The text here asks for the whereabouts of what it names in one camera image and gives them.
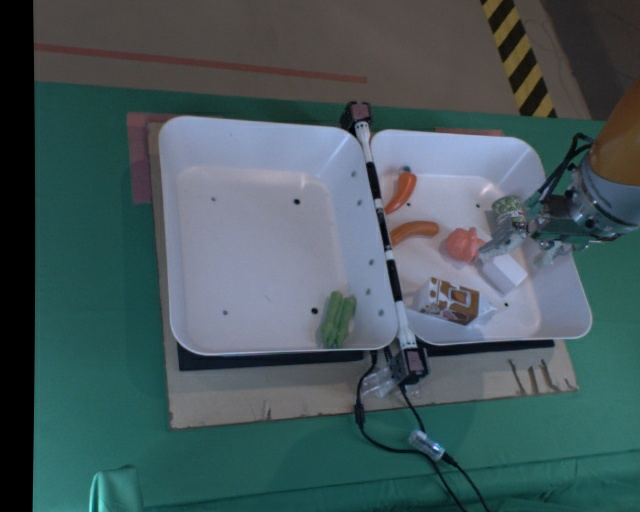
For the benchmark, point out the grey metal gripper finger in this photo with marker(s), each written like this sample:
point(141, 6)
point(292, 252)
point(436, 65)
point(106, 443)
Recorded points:
point(501, 242)
point(551, 251)

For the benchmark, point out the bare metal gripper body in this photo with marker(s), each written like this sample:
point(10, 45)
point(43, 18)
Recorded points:
point(565, 222)

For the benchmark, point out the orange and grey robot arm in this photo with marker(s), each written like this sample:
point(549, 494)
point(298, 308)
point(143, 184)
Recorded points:
point(620, 150)

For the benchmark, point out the white block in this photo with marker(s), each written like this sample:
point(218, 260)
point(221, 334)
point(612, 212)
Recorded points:
point(505, 274)

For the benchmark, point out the green can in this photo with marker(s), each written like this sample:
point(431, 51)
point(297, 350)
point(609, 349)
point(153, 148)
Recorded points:
point(509, 211)

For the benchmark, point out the salmon pink toy food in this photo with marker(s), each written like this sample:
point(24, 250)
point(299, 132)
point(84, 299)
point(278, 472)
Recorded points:
point(460, 245)

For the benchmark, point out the white plastic tray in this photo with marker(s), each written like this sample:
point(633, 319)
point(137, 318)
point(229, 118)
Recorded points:
point(250, 240)
point(530, 310)

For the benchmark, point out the brown and white carton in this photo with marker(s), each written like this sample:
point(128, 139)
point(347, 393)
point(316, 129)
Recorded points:
point(452, 302)

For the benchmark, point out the orange sausage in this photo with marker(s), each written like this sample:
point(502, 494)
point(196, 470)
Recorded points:
point(415, 231)

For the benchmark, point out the orange carrot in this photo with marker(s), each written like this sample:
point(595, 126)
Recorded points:
point(404, 190)

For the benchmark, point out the black and white thin rod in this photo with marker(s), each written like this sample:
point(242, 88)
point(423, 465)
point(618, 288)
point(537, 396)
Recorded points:
point(386, 235)

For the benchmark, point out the green asparagus bunch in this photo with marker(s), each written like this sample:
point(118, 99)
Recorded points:
point(337, 320)

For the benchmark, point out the brown cardboard board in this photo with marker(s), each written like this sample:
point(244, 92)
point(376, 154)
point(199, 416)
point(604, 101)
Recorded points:
point(300, 390)

